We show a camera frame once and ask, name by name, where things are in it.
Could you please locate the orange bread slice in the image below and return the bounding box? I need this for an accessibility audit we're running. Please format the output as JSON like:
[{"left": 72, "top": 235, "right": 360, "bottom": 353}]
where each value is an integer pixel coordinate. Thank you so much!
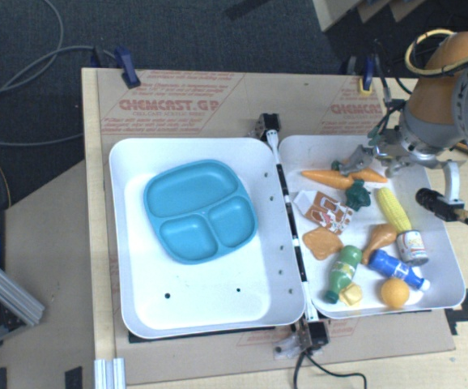
[{"left": 301, "top": 226, "right": 345, "bottom": 262}]

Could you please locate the brown cardboard board red print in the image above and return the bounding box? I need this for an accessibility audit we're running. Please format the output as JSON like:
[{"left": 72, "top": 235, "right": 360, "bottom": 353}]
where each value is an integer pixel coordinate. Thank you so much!
[{"left": 96, "top": 69, "right": 457, "bottom": 385}]

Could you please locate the green broccoli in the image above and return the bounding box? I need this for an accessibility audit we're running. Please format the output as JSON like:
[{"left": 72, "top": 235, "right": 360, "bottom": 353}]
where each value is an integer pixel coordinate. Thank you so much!
[{"left": 344, "top": 179, "right": 372, "bottom": 212}]

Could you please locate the thin black and white rod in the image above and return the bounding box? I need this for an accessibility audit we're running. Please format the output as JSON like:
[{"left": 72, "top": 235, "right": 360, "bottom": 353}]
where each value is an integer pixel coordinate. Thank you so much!
[{"left": 266, "top": 129, "right": 320, "bottom": 322}]

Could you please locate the yellow butter piece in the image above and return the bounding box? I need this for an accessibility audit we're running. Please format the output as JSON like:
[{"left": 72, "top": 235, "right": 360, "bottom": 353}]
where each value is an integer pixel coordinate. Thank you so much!
[{"left": 338, "top": 282, "right": 364, "bottom": 309}]

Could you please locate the blue divided plate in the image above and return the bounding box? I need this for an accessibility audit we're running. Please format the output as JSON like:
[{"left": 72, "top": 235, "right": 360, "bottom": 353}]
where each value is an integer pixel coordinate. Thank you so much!
[{"left": 143, "top": 159, "right": 259, "bottom": 266}]

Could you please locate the green bottle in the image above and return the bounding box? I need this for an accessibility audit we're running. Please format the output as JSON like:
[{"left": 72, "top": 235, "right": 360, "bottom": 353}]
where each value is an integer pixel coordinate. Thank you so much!
[{"left": 323, "top": 244, "right": 364, "bottom": 305}]

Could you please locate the blue bottle white cap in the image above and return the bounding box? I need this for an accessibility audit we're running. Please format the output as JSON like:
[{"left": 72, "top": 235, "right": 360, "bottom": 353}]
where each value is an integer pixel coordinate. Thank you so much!
[{"left": 367, "top": 249, "right": 432, "bottom": 293}]

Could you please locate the small white can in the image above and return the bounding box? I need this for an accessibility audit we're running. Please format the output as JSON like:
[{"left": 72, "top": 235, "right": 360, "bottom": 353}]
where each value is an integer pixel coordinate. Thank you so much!
[{"left": 395, "top": 229, "right": 431, "bottom": 267}]

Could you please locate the black block with thin wires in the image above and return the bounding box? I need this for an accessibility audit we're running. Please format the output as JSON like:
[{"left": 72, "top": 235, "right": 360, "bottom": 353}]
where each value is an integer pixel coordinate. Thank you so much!
[
  {"left": 274, "top": 320, "right": 331, "bottom": 360},
  {"left": 257, "top": 113, "right": 282, "bottom": 140}
]

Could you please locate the short orange carrot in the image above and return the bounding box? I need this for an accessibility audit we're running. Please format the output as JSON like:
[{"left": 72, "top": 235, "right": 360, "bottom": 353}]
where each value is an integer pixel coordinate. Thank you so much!
[{"left": 349, "top": 167, "right": 389, "bottom": 185}]

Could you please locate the black cylinder on white bracket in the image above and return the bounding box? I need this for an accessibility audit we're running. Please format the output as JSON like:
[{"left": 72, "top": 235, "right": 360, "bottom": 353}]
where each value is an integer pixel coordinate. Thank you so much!
[{"left": 415, "top": 160, "right": 466, "bottom": 223}]

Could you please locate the brown chicken drumstick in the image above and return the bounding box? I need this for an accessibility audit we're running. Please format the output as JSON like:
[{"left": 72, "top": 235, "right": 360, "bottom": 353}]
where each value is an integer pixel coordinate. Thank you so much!
[{"left": 360, "top": 223, "right": 399, "bottom": 267}]

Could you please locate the orange ball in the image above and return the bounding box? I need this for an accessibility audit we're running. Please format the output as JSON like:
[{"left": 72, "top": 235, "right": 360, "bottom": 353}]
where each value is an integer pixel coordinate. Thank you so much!
[{"left": 380, "top": 277, "right": 411, "bottom": 310}]

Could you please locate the white plastic tray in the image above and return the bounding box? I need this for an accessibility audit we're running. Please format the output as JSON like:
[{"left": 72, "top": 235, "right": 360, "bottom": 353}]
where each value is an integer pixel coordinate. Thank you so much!
[
  {"left": 277, "top": 135, "right": 467, "bottom": 320},
  {"left": 108, "top": 137, "right": 307, "bottom": 340}
]

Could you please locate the yellow corn cob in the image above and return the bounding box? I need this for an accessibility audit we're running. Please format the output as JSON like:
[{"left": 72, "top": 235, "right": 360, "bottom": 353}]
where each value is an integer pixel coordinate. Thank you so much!
[{"left": 376, "top": 186, "right": 414, "bottom": 234}]

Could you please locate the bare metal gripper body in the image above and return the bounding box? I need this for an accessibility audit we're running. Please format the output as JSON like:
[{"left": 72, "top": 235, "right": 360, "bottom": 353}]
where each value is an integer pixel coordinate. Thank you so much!
[{"left": 374, "top": 130, "right": 442, "bottom": 170}]

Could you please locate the long orange carrot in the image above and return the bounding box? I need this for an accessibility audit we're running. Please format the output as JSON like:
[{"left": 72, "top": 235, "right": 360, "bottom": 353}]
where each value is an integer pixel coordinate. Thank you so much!
[{"left": 300, "top": 169, "right": 355, "bottom": 190}]

